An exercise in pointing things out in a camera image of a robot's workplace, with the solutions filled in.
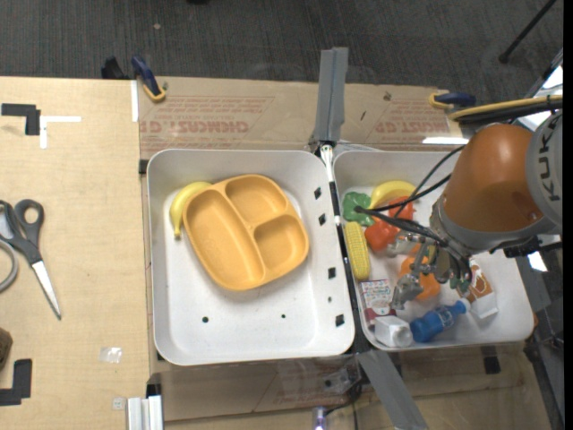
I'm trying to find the white plastic tray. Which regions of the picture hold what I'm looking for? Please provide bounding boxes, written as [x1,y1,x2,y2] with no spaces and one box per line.
[146,149,356,366]
[332,150,536,352]

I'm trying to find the yellow corn cob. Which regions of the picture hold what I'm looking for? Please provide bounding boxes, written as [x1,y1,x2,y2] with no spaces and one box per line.
[343,220,372,281]

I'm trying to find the grey-handled scissors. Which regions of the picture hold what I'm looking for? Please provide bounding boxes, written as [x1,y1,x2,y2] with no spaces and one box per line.
[0,198,63,321]

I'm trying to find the red-orange toy pepper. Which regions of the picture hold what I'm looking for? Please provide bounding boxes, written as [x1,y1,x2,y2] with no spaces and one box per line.
[364,196,415,254]

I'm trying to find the orange toy pepper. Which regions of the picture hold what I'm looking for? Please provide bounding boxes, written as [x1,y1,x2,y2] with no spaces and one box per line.
[399,253,442,303]

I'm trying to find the yellow banana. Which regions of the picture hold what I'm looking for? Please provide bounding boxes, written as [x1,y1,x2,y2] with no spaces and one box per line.
[168,181,214,240]
[369,180,417,210]

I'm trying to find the orange divided plate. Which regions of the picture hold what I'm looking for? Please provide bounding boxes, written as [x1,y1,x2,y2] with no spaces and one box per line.
[182,174,311,292]

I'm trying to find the white and orange carton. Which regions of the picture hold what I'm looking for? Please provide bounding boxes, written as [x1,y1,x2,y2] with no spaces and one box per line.
[456,257,500,320]

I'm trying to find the blue bottle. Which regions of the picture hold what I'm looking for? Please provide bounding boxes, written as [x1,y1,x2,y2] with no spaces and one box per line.
[409,299,471,344]

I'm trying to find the white and pink packet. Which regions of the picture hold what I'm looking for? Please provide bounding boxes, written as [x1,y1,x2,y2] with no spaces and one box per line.
[359,279,398,326]

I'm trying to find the brown cardboard board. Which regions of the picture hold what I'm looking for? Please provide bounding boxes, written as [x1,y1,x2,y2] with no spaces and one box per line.
[136,76,538,423]

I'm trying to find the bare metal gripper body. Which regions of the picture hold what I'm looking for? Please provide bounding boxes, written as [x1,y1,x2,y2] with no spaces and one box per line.
[410,234,472,287]

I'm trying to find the green broccoli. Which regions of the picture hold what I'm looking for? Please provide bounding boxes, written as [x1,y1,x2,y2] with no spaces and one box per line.
[342,190,375,228]

